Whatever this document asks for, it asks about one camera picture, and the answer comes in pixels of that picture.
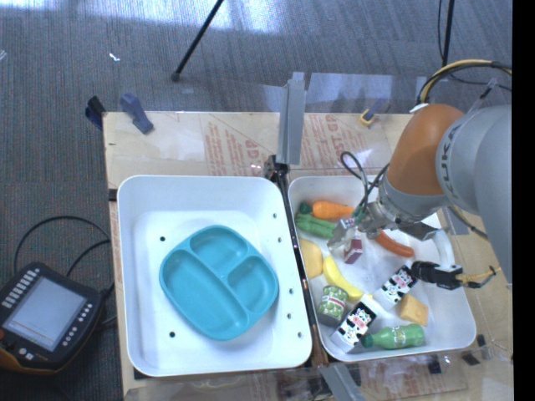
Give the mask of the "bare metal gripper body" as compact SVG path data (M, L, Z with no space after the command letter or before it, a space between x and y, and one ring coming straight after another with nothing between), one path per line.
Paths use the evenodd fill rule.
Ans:
M398 224L390 218L377 201L367 206L356 206L349 216L339 221L339 229L343 234L350 230L371 234L379 229L395 230L397 228Z

